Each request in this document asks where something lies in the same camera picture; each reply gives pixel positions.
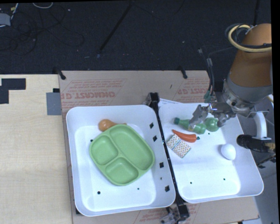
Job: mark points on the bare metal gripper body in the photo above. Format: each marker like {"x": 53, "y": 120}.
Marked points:
{"x": 227, "y": 108}

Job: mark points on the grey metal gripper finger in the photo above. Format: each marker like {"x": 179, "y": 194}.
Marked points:
{"x": 224, "y": 121}
{"x": 199, "y": 115}

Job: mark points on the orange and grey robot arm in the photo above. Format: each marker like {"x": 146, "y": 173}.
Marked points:
{"x": 250, "y": 66}

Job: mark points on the green toy bell pepper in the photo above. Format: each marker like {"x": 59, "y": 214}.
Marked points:
{"x": 212, "y": 126}

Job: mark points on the green toy bottle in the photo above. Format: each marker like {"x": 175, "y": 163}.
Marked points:
{"x": 182, "y": 122}

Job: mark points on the orange toy carrot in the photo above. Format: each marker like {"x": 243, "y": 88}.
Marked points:
{"x": 185, "y": 136}

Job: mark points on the white toy egg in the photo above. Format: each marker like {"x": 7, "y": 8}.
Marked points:
{"x": 228, "y": 151}

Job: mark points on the white printed paper sheet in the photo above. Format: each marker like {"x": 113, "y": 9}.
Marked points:
{"x": 170, "y": 101}

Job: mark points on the small patterned carton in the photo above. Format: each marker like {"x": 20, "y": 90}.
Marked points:
{"x": 179, "y": 145}

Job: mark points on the white plastic tray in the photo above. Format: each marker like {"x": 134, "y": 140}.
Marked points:
{"x": 206, "y": 175}
{"x": 124, "y": 197}

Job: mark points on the green divided plate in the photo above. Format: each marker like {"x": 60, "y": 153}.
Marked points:
{"x": 123, "y": 153}

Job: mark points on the brown cardboard board red print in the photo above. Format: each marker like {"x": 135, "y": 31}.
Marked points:
{"x": 111, "y": 91}

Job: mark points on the black cylinder on white bracket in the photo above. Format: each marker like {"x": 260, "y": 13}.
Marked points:
{"x": 248, "y": 142}

